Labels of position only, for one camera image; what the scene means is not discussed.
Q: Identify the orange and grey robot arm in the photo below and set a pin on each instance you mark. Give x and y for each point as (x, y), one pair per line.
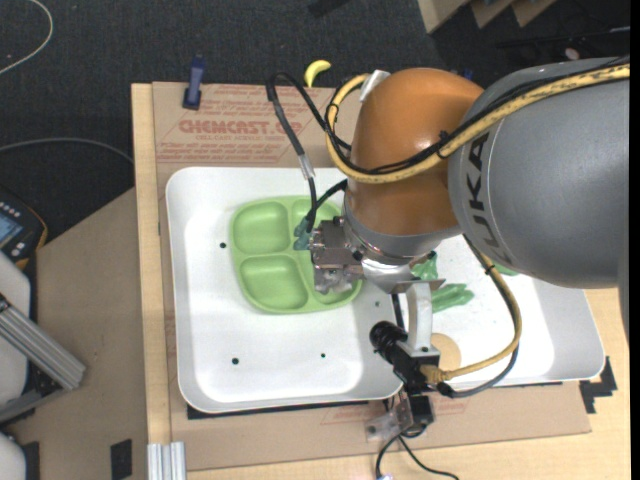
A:
(540, 178)

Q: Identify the yellow banana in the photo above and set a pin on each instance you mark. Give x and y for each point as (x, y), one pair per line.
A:
(315, 69)

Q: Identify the black cylinder on white bracket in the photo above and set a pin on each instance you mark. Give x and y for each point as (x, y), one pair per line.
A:
(400, 355)

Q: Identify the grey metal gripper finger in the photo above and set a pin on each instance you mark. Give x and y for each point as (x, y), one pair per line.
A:
(350, 277)
(327, 281)

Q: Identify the brown cardboard board red print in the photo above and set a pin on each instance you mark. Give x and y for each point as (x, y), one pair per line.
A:
(240, 133)

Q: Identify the green divided plate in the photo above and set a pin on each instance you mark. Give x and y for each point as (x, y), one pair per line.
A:
(270, 278)

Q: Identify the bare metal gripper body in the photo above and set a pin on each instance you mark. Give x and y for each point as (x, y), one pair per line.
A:
(336, 248)

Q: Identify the tan round biscuit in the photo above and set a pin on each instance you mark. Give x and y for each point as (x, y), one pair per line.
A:
(450, 350)

